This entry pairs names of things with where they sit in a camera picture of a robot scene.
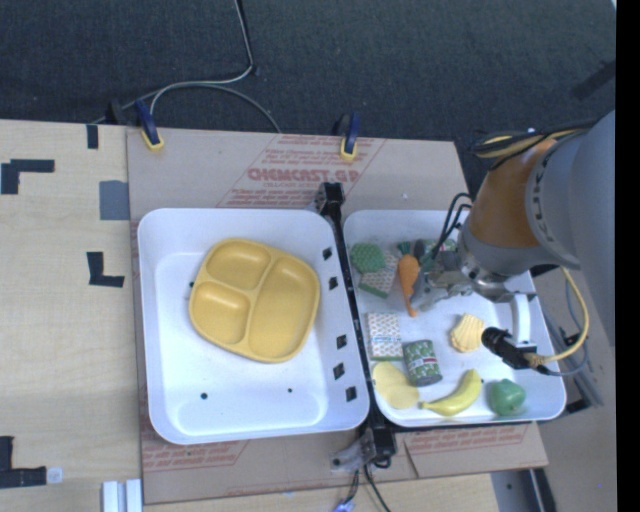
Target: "yellow plate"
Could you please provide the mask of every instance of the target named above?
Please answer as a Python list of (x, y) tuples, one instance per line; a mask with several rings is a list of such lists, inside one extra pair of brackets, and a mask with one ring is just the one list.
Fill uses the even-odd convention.
[(267, 363), (291, 359), (313, 327), (320, 284), (284, 251), (243, 238), (215, 245), (193, 284), (189, 316), (206, 340)]

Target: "green pepper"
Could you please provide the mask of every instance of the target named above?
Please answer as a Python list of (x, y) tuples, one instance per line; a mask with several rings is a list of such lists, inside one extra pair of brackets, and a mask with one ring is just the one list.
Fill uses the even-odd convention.
[(489, 406), (498, 416), (515, 416), (522, 409), (527, 393), (522, 386), (509, 379), (491, 385)]

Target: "cardboard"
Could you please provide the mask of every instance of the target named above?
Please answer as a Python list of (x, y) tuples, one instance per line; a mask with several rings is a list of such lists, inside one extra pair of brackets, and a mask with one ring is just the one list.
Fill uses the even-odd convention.
[[(306, 135), (163, 129), (150, 151), (127, 131), (131, 243), (144, 500), (146, 504), (348, 486), (331, 457), (356, 432), (175, 446), (153, 430), (146, 410), (145, 359), (136, 231), (156, 208), (313, 208), (322, 182), (341, 182), (343, 215), (361, 209), (445, 210), (465, 191), (449, 142), (360, 139), (353, 162), (340, 139)], [(403, 433), (380, 481), (483, 473), (547, 463), (537, 425)]]

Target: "yellow banana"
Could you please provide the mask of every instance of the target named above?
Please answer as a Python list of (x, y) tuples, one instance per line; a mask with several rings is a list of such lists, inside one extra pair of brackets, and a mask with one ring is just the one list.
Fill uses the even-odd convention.
[(482, 379), (476, 370), (467, 370), (456, 390), (433, 402), (420, 402), (420, 409), (429, 409), (442, 416), (454, 416), (470, 407), (480, 396)]

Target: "green can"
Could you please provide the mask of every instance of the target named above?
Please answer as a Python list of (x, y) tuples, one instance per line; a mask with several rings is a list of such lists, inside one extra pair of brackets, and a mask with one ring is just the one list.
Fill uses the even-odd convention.
[(402, 353), (411, 384), (422, 387), (442, 380), (440, 366), (431, 340), (405, 343), (402, 346)]

